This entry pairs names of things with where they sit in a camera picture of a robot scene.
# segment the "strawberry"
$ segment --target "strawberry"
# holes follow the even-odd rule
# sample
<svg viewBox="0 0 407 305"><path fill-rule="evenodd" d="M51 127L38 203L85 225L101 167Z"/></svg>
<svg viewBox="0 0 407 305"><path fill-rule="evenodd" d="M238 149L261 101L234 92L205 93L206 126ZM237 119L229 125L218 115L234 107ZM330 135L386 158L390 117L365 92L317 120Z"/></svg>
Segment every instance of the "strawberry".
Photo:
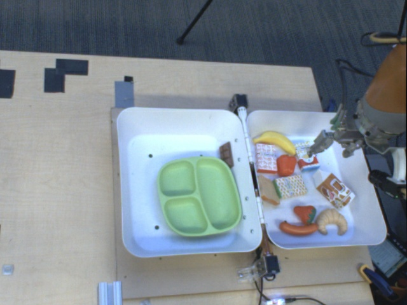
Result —
<svg viewBox="0 0 407 305"><path fill-rule="evenodd" d="M317 210L313 206L296 206L294 213L301 219L304 225L309 225L315 218Z"/></svg>

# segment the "sausage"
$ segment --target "sausage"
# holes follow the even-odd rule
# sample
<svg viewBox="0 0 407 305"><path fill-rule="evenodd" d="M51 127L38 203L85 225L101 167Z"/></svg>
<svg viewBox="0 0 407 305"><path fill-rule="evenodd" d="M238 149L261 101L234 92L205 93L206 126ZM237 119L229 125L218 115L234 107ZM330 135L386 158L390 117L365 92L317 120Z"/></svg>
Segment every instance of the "sausage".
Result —
<svg viewBox="0 0 407 305"><path fill-rule="evenodd" d="M290 235L296 235L296 236L304 236L304 235L310 235L318 230L318 225L313 223L305 226L297 226L297 225L292 225L289 224L286 221L283 221L280 224L280 229L281 231L290 234Z"/></svg>

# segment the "green tray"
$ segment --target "green tray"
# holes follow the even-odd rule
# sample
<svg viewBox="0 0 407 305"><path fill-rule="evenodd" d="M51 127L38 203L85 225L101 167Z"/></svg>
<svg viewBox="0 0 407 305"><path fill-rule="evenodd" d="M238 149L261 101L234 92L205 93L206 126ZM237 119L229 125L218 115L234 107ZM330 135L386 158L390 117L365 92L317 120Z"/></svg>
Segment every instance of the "green tray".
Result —
<svg viewBox="0 0 407 305"><path fill-rule="evenodd" d="M242 217L235 179L219 158L171 161L161 168L157 181L165 220L180 235L223 233Z"/></svg>

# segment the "banana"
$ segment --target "banana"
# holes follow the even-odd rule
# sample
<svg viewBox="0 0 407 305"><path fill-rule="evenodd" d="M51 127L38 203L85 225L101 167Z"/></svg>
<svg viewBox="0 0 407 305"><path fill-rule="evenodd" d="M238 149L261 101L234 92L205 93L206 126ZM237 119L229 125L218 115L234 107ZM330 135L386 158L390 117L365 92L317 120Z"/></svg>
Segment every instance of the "banana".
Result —
<svg viewBox="0 0 407 305"><path fill-rule="evenodd" d="M296 152L294 144L285 135L274 131L263 132L260 137L253 139L253 142L275 145L291 156L294 156Z"/></svg>

